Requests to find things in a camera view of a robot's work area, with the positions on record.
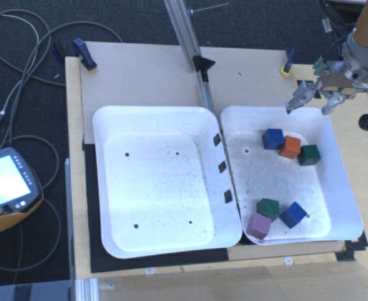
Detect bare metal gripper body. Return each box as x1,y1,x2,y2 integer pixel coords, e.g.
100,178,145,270
315,50,368,98

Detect blue cube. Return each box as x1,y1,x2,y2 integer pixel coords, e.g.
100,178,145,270
278,201,308,230
261,128,286,151

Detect orange cube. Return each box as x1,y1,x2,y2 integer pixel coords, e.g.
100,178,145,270
278,135,302,161

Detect green cube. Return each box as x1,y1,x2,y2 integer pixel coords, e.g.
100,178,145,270
256,198,281,223
297,144,322,167

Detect white plastic tray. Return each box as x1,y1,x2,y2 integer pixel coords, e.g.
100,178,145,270
92,105,244,260
219,105,365,246

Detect purple cube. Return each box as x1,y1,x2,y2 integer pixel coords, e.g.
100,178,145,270
245,213,273,241

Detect pale flat board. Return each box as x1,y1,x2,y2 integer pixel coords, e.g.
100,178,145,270
79,40,347,261

